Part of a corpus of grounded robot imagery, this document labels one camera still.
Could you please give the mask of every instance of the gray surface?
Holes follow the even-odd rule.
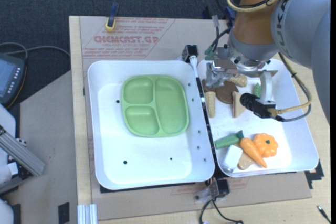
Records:
[[[20,105],[20,136],[45,164],[4,199],[21,204],[24,224],[58,222],[58,206],[70,204],[70,223],[76,223],[77,187],[71,72],[67,72]]]

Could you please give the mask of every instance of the screen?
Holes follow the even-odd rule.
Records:
[[[15,68],[16,65],[14,63],[0,59],[0,97],[5,95],[10,79],[13,77]]]

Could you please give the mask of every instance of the orange carrot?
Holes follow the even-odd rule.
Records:
[[[267,168],[267,164],[265,163],[262,155],[250,138],[245,137],[241,139],[240,146],[242,147],[243,151],[248,156],[250,156],[257,164],[261,165],[264,168]]]

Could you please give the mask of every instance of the blue and yellow tool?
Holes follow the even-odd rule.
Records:
[[[115,17],[118,13],[118,9],[119,9],[119,3],[113,3],[112,8],[111,8],[110,17],[106,20],[106,23],[105,23],[105,29],[108,32],[112,32],[116,26]]]

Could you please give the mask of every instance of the wooden table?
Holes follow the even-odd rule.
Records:
[[[73,107],[75,121],[76,168],[78,204],[92,203],[90,187],[89,154],[87,143],[85,98],[83,96],[83,69],[80,37],[80,17],[69,17],[71,71],[73,87]],[[324,177],[313,182],[312,198],[256,204],[248,206],[228,207],[221,209],[223,214],[231,219],[242,219],[244,223],[327,223],[318,211],[320,205],[331,218],[331,159],[330,159],[330,126],[325,119],[317,97],[311,70],[292,64],[300,78],[305,82],[313,95],[312,111],[307,116],[307,122],[312,133],[320,157]],[[305,102],[305,96],[295,85],[299,99]],[[99,223],[198,223],[199,210],[178,212],[172,214],[153,215],[136,218],[105,220]],[[203,221],[211,224],[228,223],[223,220],[215,209],[206,210]]]

